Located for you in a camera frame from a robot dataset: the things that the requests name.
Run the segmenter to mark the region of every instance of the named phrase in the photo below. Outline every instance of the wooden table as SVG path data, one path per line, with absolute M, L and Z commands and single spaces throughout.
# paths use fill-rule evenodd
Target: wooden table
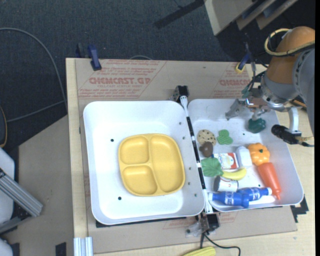
M 73 227 L 75 238 L 89 236 L 87 211 L 85 203 L 84 175 L 81 135 L 79 133 L 80 119 L 78 106 L 77 71 L 76 59 L 66 59 L 67 73 L 67 99 L 68 120 L 70 137 L 70 166 L 72 180 L 72 203 L 73 203 Z M 287 113 L 277 113 L 282 125 L 289 126 Z M 305 137 L 312 136 L 307 113 L 299 110 L 299 129 Z M 297 231 L 257 235 L 242 238 L 219 240 L 221 246 L 238 246 L 242 255 L 315 255 L 315 151 L 314 147 L 289 145 L 289 150 L 300 177 L 308 212 L 298 216 Z M 103 256 L 179 256 L 199 248 L 200 243 L 186 243 L 171 246 L 143 248 L 127 251 L 105 252 L 95 255 Z M 204 246 L 211 246 L 208 241 Z M 226 250 L 216 247 L 216 255 L 238 255 L 236 249 Z

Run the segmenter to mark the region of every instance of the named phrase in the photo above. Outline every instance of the black floor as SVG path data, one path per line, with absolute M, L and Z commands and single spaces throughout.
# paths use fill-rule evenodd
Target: black floor
M 299 0 L 260 30 L 255 21 L 242 31 L 230 24 L 214 36 L 202 0 L 0 0 L 0 105 L 8 120 L 8 152 L 67 114 L 52 55 L 64 93 L 66 58 L 76 46 L 94 44 L 101 59 L 237 62 L 244 42 L 259 59 L 267 36 L 279 28 L 315 29 L 315 0 Z

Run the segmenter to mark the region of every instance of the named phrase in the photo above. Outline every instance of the yellow corn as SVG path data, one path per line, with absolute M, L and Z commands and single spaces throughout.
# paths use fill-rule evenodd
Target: yellow corn
M 216 250 L 214 247 L 205 247 L 202 249 L 197 249 L 197 250 L 188 252 L 183 256 L 215 256 L 215 255 L 216 255 Z

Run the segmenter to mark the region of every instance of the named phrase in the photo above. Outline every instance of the green clover-shaped toy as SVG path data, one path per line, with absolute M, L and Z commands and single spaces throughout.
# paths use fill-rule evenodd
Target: green clover-shaped toy
M 225 129 L 219 131 L 219 136 L 216 139 L 221 145 L 229 145 L 234 142 L 234 140 L 229 136 L 228 130 Z

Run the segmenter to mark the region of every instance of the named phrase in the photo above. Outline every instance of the yellow plate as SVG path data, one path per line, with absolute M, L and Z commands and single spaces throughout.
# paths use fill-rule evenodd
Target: yellow plate
M 125 138 L 118 149 L 121 178 L 136 196 L 174 193 L 185 183 L 185 169 L 179 147 L 170 136 L 159 133 Z

